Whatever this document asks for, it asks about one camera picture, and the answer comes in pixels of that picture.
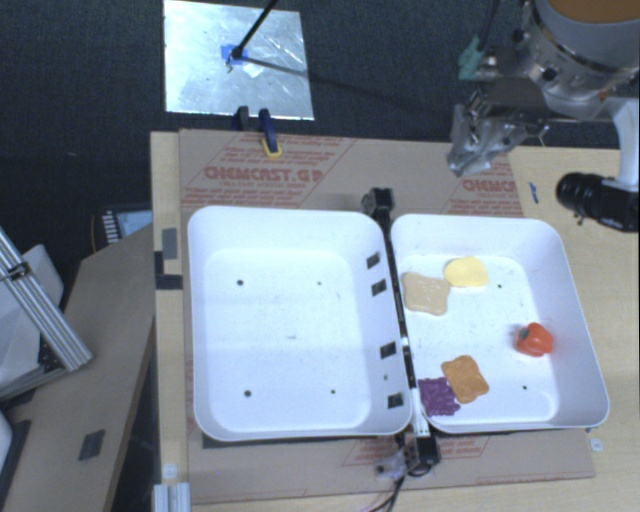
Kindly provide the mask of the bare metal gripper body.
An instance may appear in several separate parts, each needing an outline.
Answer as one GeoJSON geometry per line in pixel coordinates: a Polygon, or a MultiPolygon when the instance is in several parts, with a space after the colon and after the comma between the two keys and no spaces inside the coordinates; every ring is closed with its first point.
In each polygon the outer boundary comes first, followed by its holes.
{"type": "Polygon", "coordinates": [[[493,47],[481,60],[472,117],[513,125],[553,120],[591,121],[605,101],[631,80],[631,65],[600,62],[559,44],[543,30],[517,30],[507,47],[493,47]]]}

